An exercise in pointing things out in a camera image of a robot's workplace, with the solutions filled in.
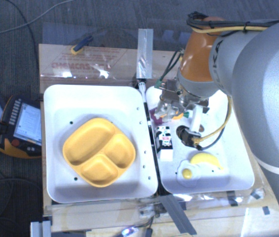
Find cow print milk carton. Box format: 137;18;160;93
155;125;174;162

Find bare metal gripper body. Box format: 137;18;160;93
159;79;210;114

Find white fried egg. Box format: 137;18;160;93
176;158;204;188

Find black cylinder on white bracket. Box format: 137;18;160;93
176;105;204;148

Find brown cardboard board red print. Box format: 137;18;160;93
38;43;279;233

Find purple grapes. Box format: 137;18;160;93
149;107;164;127

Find yellow divided plate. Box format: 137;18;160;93
62;118;137;188

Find yellow banana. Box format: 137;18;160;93
190;152;224;171

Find white plastic tray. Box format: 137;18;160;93
145;85;255;195
43;84;159;204

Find orange carrot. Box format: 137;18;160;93
163;111;189;121

